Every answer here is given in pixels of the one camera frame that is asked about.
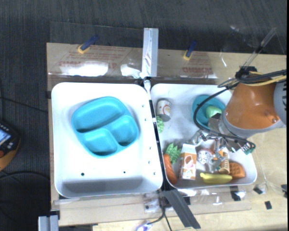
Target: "brown waffle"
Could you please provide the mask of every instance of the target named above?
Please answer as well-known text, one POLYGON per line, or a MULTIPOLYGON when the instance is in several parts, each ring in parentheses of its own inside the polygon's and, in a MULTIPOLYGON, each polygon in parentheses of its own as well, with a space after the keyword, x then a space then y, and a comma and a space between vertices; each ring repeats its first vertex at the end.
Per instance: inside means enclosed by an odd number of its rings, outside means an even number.
POLYGON ((235 162, 229 163, 229 170, 229 175, 232 176, 232 179, 245 177, 245 171, 241 164, 235 162))

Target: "blue bowl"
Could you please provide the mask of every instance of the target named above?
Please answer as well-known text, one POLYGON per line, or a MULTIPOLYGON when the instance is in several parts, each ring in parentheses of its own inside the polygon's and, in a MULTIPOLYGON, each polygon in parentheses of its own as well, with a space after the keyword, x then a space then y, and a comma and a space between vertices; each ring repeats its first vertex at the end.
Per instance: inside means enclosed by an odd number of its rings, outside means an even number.
MULTIPOLYGON (((209 97, 209 95, 200 95, 200 96, 196 97, 196 99, 192 105, 192 119, 193 120, 194 120, 194 112, 195 112, 197 106, 199 104, 201 104, 208 97, 209 97)), ((209 127, 208 127, 209 119, 207 118, 206 111, 207 111, 207 108, 209 106, 215 106, 221 110, 225 109, 225 105, 216 98, 212 98, 203 104, 203 106, 197 112, 196 120, 197 120, 197 122, 199 122, 201 125, 203 125, 204 127, 208 128, 208 129, 209 129, 209 127)))
POLYGON ((133 116, 114 97, 98 98, 78 108, 72 115, 72 127, 84 148, 100 158, 126 149, 139 137, 133 116))

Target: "multimeter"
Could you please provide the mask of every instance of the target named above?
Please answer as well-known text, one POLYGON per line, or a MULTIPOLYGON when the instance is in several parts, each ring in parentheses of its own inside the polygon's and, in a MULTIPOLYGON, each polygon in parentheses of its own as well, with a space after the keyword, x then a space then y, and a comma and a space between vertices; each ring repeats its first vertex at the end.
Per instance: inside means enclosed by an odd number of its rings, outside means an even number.
POLYGON ((20 134, 0 119, 0 171, 14 158, 20 145, 20 134))

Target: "orange sausage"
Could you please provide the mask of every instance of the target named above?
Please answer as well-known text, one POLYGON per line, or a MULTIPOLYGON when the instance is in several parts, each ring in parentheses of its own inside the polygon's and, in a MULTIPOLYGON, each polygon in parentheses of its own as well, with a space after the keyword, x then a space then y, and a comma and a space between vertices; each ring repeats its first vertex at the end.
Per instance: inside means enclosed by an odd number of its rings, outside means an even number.
POLYGON ((170 156, 168 154, 163 155, 164 158, 164 165, 166 169, 166 175, 168 180, 170 181, 171 184, 176 184, 178 181, 178 178, 176 177, 175 173, 173 172, 171 161, 170 161, 170 156))

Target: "can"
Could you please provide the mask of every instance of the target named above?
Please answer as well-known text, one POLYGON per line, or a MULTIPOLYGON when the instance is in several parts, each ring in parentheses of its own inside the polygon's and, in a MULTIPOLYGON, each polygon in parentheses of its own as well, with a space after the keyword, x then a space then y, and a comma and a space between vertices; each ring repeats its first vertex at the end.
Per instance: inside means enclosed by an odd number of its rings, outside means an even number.
POLYGON ((157 104, 157 116, 163 121, 169 121, 171 115, 171 102, 166 99, 160 99, 157 104))

